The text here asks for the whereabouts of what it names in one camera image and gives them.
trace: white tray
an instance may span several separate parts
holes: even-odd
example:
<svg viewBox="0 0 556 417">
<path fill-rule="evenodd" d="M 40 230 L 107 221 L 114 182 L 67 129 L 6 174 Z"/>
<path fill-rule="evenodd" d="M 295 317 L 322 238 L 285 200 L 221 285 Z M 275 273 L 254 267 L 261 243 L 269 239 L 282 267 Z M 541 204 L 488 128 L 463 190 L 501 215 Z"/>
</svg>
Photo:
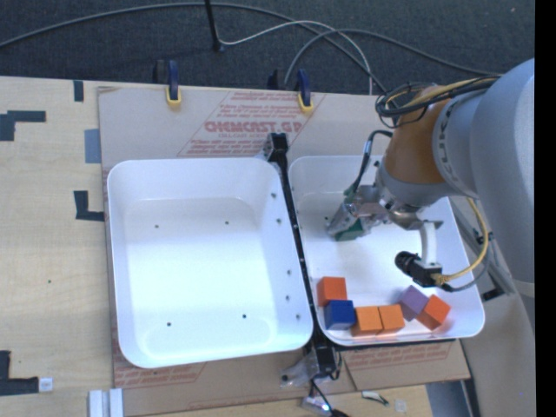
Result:
<svg viewBox="0 0 556 417">
<path fill-rule="evenodd" d="M 374 156 L 372 162 L 376 160 L 380 158 Z M 421 254 L 420 234 L 393 224 L 380 225 L 369 235 L 348 242 L 336 242 L 327 234 L 327 223 L 343 200 L 342 192 L 353 183 L 360 166 L 361 156 L 305 156 L 292 163 L 289 179 L 314 298 L 322 276 L 342 276 L 347 297 L 356 307 L 381 306 L 397 302 L 401 292 L 413 283 L 395 266 L 394 258 L 401 250 Z M 375 167 L 369 166 L 363 184 L 373 183 L 374 171 Z M 444 273 L 467 267 L 469 261 L 448 199 L 436 202 L 420 217 L 444 222 L 437 230 L 437 258 Z M 456 287 L 472 279 L 473 275 L 468 274 L 451 284 Z M 465 338 L 482 329 L 484 309 L 475 286 L 448 293 L 413 285 L 426 295 L 438 295 L 452 308 L 446 321 L 434 331 L 412 320 L 396 334 L 353 337 L 348 330 L 326 330 L 322 308 L 318 309 L 319 325 L 331 341 L 342 346 Z"/>
<path fill-rule="evenodd" d="M 118 339 L 138 367 L 302 347 L 313 331 L 281 180 L 257 158 L 109 173 Z"/>
</svg>

